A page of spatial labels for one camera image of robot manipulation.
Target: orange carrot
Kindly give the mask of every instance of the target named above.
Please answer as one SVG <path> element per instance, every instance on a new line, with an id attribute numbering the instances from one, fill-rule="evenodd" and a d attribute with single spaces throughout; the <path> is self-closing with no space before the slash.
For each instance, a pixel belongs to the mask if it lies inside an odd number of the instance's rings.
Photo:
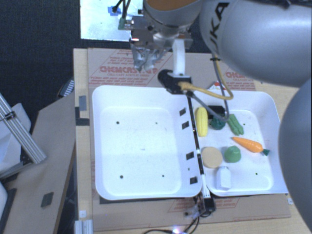
<path id="1" fill-rule="evenodd" d="M 259 142 L 240 137 L 232 137 L 232 139 L 253 153 L 260 153 L 263 151 L 263 147 Z"/>

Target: dark floor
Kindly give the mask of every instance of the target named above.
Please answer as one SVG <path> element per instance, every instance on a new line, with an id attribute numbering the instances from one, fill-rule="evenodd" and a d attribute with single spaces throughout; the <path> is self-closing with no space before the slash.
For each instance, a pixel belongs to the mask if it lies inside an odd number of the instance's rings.
<path id="1" fill-rule="evenodd" d="M 0 0 L 0 93 L 21 102 L 31 118 L 53 103 L 73 76 L 74 48 L 129 48 L 128 43 L 80 39 L 79 0 Z M 207 52 L 198 21 L 190 52 Z M 74 179 L 68 189 L 59 234 L 72 233 Z"/>

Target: empty white tray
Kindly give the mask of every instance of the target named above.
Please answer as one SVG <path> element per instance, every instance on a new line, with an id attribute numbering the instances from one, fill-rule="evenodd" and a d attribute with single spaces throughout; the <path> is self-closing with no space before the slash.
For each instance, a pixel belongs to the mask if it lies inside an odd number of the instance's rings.
<path id="1" fill-rule="evenodd" d="M 207 105 L 224 106 L 223 101 L 214 97 L 195 93 Z M 206 137 L 199 137 L 201 149 L 207 146 L 216 147 L 222 154 L 236 145 L 241 150 L 242 158 L 237 163 L 222 162 L 231 171 L 232 187 L 227 190 L 216 188 L 217 169 L 204 167 L 206 183 L 209 190 L 218 196 L 258 195 L 287 193 L 287 187 L 281 172 L 278 155 L 279 117 L 273 99 L 263 92 L 233 91 L 234 99 L 228 101 L 230 113 L 235 114 L 244 127 L 240 137 L 260 142 L 270 153 L 252 153 L 234 142 L 228 124 L 222 130 L 208 129 Z M 193 101 L 193 107 L 199 107 Z"/>
<path id="2" fill-rule="evenodd" d="M 192 197 L 202 187 L 187 98 L 100 86 L 93 96 L 96 188 L 108 200 Z"/>

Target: beige round object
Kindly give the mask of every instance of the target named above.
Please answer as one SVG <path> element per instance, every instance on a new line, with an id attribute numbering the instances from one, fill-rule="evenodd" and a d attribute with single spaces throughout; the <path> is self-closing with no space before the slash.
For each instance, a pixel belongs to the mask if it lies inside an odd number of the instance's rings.
<path id="1" fill-rule="evenodd" d="M 223 161 L 222 153 L 215 147 L 205 147 L 201 151 L 204 166 L 208 168 L 217 168 Z"/>

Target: yellow cable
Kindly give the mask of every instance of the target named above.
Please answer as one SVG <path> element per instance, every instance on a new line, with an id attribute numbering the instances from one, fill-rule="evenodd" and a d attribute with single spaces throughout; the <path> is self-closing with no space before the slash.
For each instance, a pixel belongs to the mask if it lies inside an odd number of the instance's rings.
<path id="1" fill-rule="evenodd" d="M 213 96 L 213 97 L 216 97 L 218 99 L 225 99 L 225 100 L 230 100 L 230 99 L 233 99 L 233 93 L 232 91 L 229 89 L 228 85 L 226 84 L 224 78 L 223 78 L 223 75 L 221 73 L 221 69 L 220 69 L 220 65 L 219 65 L 219 62 L 217 60 L 215 60 L 215 63 L 216 63 L 216 67 L 217 67 L 217 70 L 218 70 L 218 73 L 219 73 L 219 76 L 220 76 L 220 79 L 226 89 L 226 91 L 229 93 L 230 96 L 222 96 L 222 95 L 218 95 L 216 93 L 213 93 L 209 90 L 206 90 L 204 88 L 200 88 L 200 87 L 196 87 L 194 85 L 192 85 L 191 83 L 189 82 L 186 82 L 186 81 L 180 81 L 178 82 L 178 86 L 180 86 L 181 90 L 196 90 L 196 91 L 200 91 L 202 93 L 205 93 L 207 95 L 210 95 L 210 96 Z"/>

